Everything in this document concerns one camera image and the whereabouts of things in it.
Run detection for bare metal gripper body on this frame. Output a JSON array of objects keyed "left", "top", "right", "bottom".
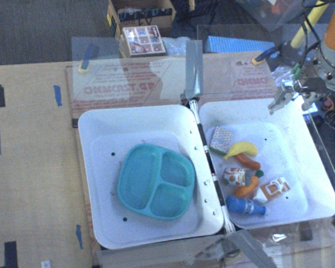
[{"left": 291, "top": 58, "right": 335, "bottom": 98}]

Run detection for white plastic tray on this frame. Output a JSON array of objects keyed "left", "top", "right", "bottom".
[
  {"left": 76, "top": 100, "right": 226, "bottom": 252},
  {"left": 197, "top": 92, "right": 335, "bottom": 234}
]

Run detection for yellow banana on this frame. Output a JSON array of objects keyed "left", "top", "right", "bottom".
[{"left": 222, "top": 139, "right": 259, "bottom": 161}]

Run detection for blue foam block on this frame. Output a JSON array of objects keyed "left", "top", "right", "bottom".
[{"left": 204, "top": 30, "right": 276, "bottom": 56}]

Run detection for orange sausage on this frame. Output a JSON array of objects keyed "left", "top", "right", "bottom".
[{"left": 234, "top": 151, "right": 261, "bottom": 172}]

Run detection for white packet with red print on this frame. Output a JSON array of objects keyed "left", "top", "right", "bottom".
[{"left": 207, "top": 124, "right": 235, "bottom": 154}]

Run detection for green strip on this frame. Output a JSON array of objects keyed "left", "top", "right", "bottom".
[{"left": 208, "top": 145, "right": 227, "bottom": 158}]

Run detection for white can with orange print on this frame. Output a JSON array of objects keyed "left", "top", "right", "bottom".
[{"left": 223, "top": 165, "right": 253, "bottom": 188}]

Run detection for white and orange carton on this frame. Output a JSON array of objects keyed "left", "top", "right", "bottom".
[{"left": 254, "top": 175, "right": 292, "bottom": 204}]

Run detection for orange carrot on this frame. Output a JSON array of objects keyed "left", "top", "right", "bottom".
[{"left": 232, "top": 169, "right": 266, "bottom": 199}]

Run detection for blue bottle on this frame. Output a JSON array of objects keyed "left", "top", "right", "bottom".
[{"left": 225, "top": 192, "right": 268, "bottom": 220}]

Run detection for colourful picture tile box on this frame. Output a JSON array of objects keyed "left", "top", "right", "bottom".
[{"left": 120, "top": 23, "right": 167, "bottom": 59}]

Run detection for teal divided plate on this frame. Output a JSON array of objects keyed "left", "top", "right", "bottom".
[{"left": 113, "top": 139, "right": 199, "bottom": 224}]

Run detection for brown cardboard board red print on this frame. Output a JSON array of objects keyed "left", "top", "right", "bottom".
[{"left": 65, "top": 43, "right": 335, "bottom": 268}]

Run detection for brown cardboard box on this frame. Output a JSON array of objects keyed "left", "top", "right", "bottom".
[{"left": 106, "top": 0, "right": 178, "bottom": 40}]

